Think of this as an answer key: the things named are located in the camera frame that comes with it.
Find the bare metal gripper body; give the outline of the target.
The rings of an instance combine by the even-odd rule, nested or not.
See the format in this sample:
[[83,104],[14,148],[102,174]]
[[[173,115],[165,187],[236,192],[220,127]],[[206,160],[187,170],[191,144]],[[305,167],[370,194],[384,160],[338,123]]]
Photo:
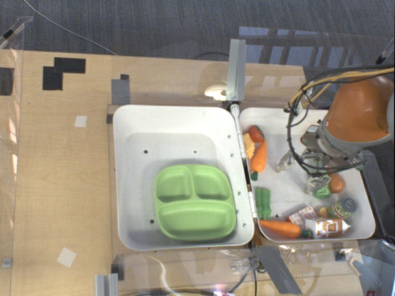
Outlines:
[[342,171],[361,170],[365,160],[358,143],[336,139],[324,124],[311,125],[301,137],[305,147],[300,156],[300,166],[310,176],[332,175]]

